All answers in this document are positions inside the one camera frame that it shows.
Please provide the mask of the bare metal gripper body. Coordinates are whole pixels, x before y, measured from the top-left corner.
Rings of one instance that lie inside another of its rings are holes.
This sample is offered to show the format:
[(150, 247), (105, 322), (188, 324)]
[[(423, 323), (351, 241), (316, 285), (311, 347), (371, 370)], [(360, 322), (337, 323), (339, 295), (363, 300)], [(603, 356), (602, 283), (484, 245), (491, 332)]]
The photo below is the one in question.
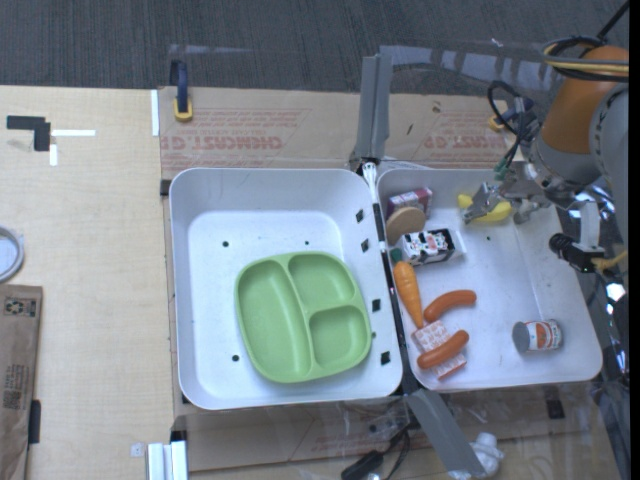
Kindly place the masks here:
[(511, 203), (513, 210), (514, 202), (519, 199), (540, 202), (543, 205), (541, 209), (551, 206), (543, 189), (536, 183), (536, 175), (534, 167), (526, 161), (515, 161), (507, 169), (498, 191), (503, 199)]

